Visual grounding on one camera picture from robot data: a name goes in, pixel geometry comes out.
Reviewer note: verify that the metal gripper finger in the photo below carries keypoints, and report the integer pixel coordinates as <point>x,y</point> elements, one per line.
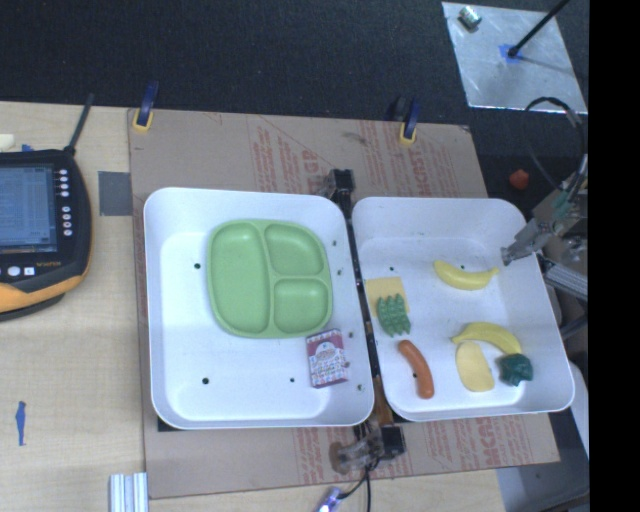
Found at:
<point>520,244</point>

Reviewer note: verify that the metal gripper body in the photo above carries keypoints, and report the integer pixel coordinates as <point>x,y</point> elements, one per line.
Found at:
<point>567,217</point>

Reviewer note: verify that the small red object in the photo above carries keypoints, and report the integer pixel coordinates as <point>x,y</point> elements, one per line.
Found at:
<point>519,179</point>

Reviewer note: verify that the yellow banana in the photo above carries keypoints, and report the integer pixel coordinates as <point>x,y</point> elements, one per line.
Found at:
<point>492,334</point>
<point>462,279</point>

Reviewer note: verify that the white plastic tray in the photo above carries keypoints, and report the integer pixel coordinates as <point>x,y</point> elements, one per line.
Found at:
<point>440,220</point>
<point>240,380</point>

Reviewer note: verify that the green broccoli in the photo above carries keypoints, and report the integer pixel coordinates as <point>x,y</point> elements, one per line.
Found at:
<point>516,370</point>

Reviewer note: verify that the yellow oval slice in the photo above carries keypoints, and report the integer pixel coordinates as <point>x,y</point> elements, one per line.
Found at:
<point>474,370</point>

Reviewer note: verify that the yellow cheese slice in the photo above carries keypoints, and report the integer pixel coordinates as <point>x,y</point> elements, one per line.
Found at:
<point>382,287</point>

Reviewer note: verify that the green ridged toy vegetable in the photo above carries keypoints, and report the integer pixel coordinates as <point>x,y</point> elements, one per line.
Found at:
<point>394,316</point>

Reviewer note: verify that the orange sausage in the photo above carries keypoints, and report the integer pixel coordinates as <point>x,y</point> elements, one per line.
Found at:
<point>417,367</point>

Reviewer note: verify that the thin black rod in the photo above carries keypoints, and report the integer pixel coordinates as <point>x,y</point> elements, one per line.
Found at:
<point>356,260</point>

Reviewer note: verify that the small silver can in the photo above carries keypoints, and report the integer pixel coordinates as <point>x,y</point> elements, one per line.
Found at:
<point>470,18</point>

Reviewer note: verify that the red and white carton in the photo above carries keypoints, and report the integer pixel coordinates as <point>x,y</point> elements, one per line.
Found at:
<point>327,359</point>

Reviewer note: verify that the green divided plate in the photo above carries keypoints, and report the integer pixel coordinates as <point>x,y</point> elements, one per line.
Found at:
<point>240,280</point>

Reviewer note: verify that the brown cardboard board red print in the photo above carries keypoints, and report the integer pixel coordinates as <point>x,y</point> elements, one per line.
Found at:
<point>210,150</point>

